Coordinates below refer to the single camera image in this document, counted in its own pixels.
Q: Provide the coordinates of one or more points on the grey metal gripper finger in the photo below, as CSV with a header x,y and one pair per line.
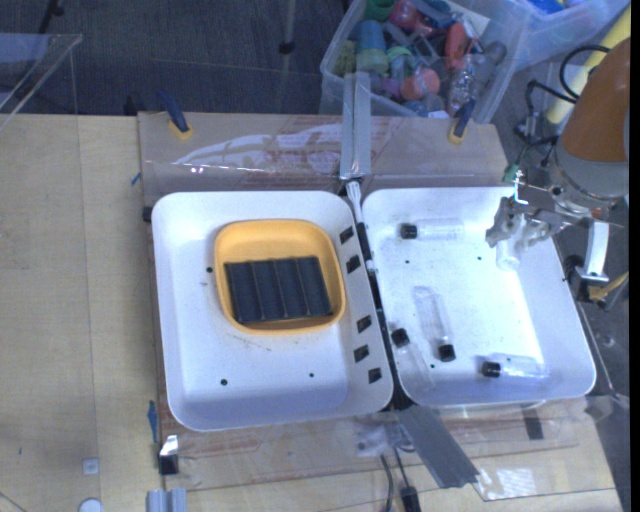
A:
x,y
535,231
501,222

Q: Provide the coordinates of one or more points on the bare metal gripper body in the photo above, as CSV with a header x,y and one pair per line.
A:
x,y
542,202

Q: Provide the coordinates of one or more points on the clear plastic bottle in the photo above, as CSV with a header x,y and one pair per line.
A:
x,y
437,230
434,312
515,366
507,259
412,357

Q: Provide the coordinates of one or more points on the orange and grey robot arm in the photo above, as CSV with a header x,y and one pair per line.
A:
x,y
597,115

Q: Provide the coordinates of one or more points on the clear plastic bottle, black cap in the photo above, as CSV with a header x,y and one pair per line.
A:
x,y
437,230
434,312
515,366
412,357

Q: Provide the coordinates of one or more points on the white plastic tray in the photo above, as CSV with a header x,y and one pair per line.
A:
x,y
480,310
260,380

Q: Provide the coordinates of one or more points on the clear plastic storage bin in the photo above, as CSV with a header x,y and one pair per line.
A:
x,y
425,60

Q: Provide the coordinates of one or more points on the yellow bowl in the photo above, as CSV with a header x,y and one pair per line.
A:
x,y
270,240

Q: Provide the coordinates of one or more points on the black ribbed insert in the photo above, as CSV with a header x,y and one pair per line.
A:
x,y
277,290

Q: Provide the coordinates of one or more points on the black cylinder on white bracket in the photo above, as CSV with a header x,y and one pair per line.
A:
x,y
595,250

